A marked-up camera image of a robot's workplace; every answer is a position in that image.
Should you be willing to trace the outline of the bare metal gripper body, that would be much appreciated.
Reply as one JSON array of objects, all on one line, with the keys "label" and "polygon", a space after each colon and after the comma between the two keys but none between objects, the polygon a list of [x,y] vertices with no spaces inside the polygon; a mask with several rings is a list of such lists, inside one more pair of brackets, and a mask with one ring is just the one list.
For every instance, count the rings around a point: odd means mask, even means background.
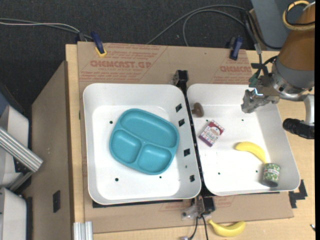
[{"label": "bare metal gripper body", "polygon": [[252,94],[264,95],[266,104],[276,104],[283,100],[289,101],[302,101],[303,95],[307,91],[311,91],[313,87],[297,87],[290,84],[281,76],[275,74],[256,76],[254,74],[249,79],[249,87],[253,88],[250,90]]}]

